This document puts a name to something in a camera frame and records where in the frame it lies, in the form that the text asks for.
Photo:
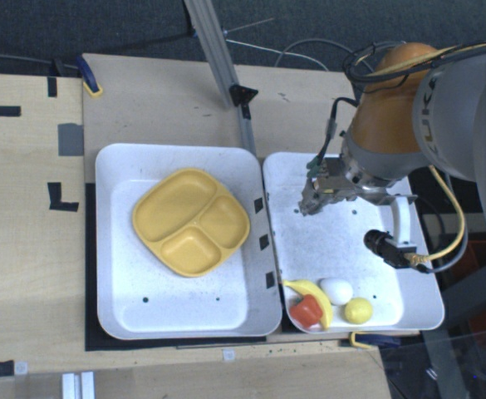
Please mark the pale wood board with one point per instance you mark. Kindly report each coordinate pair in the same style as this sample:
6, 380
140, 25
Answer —
163, 106

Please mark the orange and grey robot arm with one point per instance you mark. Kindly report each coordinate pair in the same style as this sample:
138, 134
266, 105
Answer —
392, 114

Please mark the yellow divided plate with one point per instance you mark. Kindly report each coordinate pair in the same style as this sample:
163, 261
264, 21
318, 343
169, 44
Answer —
188, 218

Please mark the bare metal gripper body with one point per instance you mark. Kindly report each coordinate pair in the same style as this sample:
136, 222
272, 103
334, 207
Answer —
342, 179

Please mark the black cylinder on white bracket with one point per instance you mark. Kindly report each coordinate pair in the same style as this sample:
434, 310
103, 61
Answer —
386, 245

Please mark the yellow lemon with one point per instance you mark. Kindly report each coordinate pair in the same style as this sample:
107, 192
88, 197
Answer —
358, 311

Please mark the yellow banana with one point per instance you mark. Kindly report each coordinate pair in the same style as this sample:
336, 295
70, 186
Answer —
318, 292

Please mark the white plastic tray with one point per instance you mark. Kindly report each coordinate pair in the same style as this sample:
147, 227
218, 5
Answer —
330, 247
176, 301

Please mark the red bell pepper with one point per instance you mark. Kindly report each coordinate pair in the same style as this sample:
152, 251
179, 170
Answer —
307, 311

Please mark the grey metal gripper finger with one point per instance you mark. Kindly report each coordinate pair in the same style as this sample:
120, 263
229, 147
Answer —
320, 203
305, 205

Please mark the white egg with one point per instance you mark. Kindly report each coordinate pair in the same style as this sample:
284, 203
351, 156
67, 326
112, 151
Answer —
336, 291

